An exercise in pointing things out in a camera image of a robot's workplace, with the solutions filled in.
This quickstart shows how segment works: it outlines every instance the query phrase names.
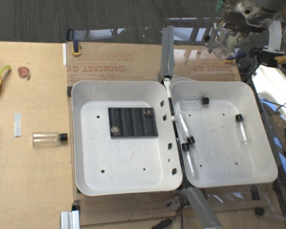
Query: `small white strip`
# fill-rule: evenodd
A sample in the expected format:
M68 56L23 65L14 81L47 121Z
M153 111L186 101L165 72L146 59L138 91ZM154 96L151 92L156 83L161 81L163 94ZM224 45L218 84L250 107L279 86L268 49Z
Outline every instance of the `small white strip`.
M21 114L15 113L14 114L14 137L21 136Z
M67 45L65 43L62 44L62 60L63 65L67 65Z

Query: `white tray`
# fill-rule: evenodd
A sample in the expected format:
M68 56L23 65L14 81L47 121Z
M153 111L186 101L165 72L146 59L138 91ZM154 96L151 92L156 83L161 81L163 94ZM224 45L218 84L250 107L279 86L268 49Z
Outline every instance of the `white tray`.
M154 108L158 137L111 138L109 107ZM178 149L167 93L161 84L81 81L72 88L72 108L75 177L82 193L99 196L168 191L180 186Z
M276 179L276 163L247 84L180 81L172 84L171 91L175 115L185 113L194 130L196 143L190 154L196 175L186 174L193 186ZM194 105L202 97L210 99L209 105ZM75 177L82 193L116 195L170 191L180 186L182 172L164 86L157 82L81 81L72 88L72 107ZM109 107L154 108L158 137L110 137ZM244 117L249 138L245 145L237 138L236 114Z
M196 143L191 147L195 187L272 182L277 166L252 89L242 82L175 82L175 115L185 113ZM208 105L197 104L208 97ZM240 143L235 115L242 114L249 142Z

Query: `glass vial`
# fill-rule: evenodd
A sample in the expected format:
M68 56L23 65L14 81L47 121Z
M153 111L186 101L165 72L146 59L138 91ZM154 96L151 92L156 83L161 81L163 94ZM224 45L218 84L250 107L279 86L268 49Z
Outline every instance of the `glass vial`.
M67 141L67 134L58 132L35 132L33 133L33 146L59 146L61 142Z
M235 115L235 120L237 123L237 135L238 135L238 139L241 143L247 143L248 142L248 135L247 135L247 131L246 131L246 127L244 124L244 119L243 116L241 114L237 114Z
M176 123L178 126L179 134L182 135L182 137L189 143L193 144L195 143L195 139L193 137L193 132L190 128L189 123L187 122L187 119L185 117L185 114L179 114L176 116Z
M184 167L185 172L188 177L195 177L196 172L194 169L194 158L192 157L193 153L189 147L188 143L181 144L183 150L183 157L184 157Z
M261 208L261 207L256 207L254 212L256 215L269 217L273 220L282 222L286 225L286 215L285 214L282 214L280 212L273 212L271 210L268 210L266 208Z
M193 110L193 108L198 108L200 106L208 106L209 103L209 98L203 97L200 100L182 100L180 107L184 110Z

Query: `wooden tabletop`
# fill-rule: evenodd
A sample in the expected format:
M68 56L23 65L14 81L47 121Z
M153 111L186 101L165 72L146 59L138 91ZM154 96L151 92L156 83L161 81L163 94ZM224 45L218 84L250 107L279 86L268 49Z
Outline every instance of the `wooden tabletop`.
M70 142L58 147L32 146L32 133L70 135L67 67L62 44L0 42L0 68L10 64L0 87L0 229L58 229L59 215L73 203ZM18 76L25 66L31 76ZM14 115L21 114L21 135L14 137ZM275 194L271 203L278 206ZM252 209L216 213L226 229L285 228L254 217ZM85 228L151 228L160 219L94 225ZM170 228L180 228L180 218ZM195 216L184 228L201 228Z

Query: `black cap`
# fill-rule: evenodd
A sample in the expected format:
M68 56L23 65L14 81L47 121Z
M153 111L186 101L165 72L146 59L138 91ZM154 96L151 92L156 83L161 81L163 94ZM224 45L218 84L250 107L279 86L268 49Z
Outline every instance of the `black cap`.
M203 97L202 98L202 104L209 104L210 100L208 97Z
M264 215L265 210L263 208L261 208L261 207L256 207L254 209L254 212L255 212L256 215L262 216L262 215Z
M60 141L68 141L68 134L64 133L64 134L59 134L59 140Z
M192 136L189 136L186 140L189 144L195 143L195 139Z
M182 150L184 151L189 151L190 150L190 146L188 143L182 143L181 144Z
M235 115L235 119L236 119L236 122L241 122L241 121L244 120L244 119L243 119L243 116L242 116L241 114Z

